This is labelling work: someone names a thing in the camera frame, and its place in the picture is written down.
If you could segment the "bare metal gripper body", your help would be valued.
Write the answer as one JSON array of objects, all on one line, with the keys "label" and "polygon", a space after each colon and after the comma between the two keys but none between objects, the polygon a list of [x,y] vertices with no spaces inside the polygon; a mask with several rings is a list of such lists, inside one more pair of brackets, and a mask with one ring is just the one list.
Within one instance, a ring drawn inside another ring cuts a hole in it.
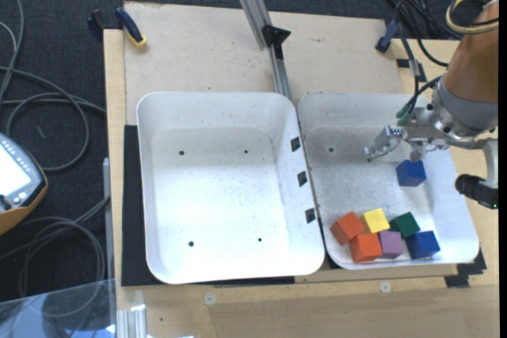
[{"label": "bare metal gripper body", "polygon": [[421,107],[399,111],[402,138],[417,150],[432,146],[480,149],[479,136],[497,126],[497,103],[470,101],[451,93],[434,93]]}]

